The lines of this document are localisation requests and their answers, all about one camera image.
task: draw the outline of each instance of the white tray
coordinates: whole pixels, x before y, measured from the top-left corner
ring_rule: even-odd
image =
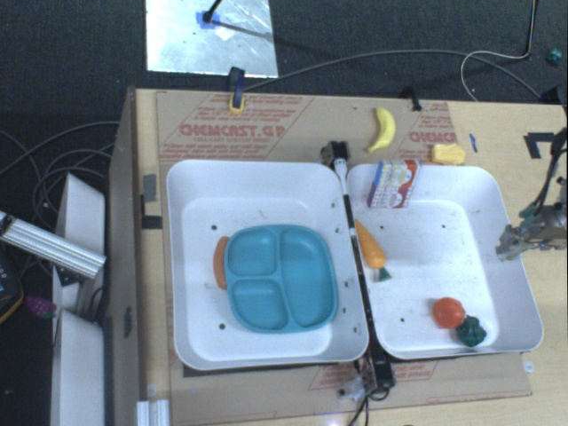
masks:
[[[184,161],[167,177],[174,341],[190,367],[330,363],[357,359],[368,332],[343,194],[335,173],[315,163]],[[234,318],[213,274],[220,237],[254,225],[304,225],[326,242],[338,306],[322,328],[256,333]]]
[[[495,253],[509,223],[497,183],[475,167],[422,166],[408,206],[370,209],[376,165],[348,177],[353,214],[377,239],[392,278],[373,282],[366,269],[375,329],[384,349],[400,359],[529,351],[542,324],[520,259]],[[474,349],[431,316],[436,299],[461,301],[487,332]]]

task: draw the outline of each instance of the blue plate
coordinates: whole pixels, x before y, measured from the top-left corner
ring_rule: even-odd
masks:
[[[263,333],[322,327],[335,316],[337,287],[326,243],[298,225],[263,225],[237,232],[225,250],[234,316]]]

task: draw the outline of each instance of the orange carrot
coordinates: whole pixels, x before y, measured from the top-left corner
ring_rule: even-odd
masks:
[[[363,224],[355,219],[355,227],[357,228],[357,236],[359,245],[365,262],[371,268],[383,268],[387,261],[383,250]]]

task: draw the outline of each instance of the small box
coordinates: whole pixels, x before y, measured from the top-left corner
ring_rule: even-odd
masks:
[[[417,160],[379,161],[367,205],[379,209],[404,208],[419,170],[420,162]]]

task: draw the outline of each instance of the white cable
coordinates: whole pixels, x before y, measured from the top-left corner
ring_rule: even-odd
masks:
[[[533,30],[534,30],[535,14],[536,14],[536,0],[532,0],[531,23],[529,27],[528,45],[526,46],[526,52],[523,55],[515,56],[515,55],[505,55],[503,53],[498,53],[493,51],[473,51],[470,52],[468,55],[466,55],[465,59],[463,59],[463,62],[461,63],[460,67],[461,84],[465,88],[465,91],[471,96],[471,98],[474,101],[478,101],[478,99],[473,95],[473,92],[469,89],[468,85],[465,83],[465,75],[463,73],[463,69],[468,59],[470,59],[475,55],[480,55],[480,54],[493,55],[495,57],[500,57],[502,59],[512,59],[512,60],[522,60],[528,58],[531,55],[531,50],[533,48]]]

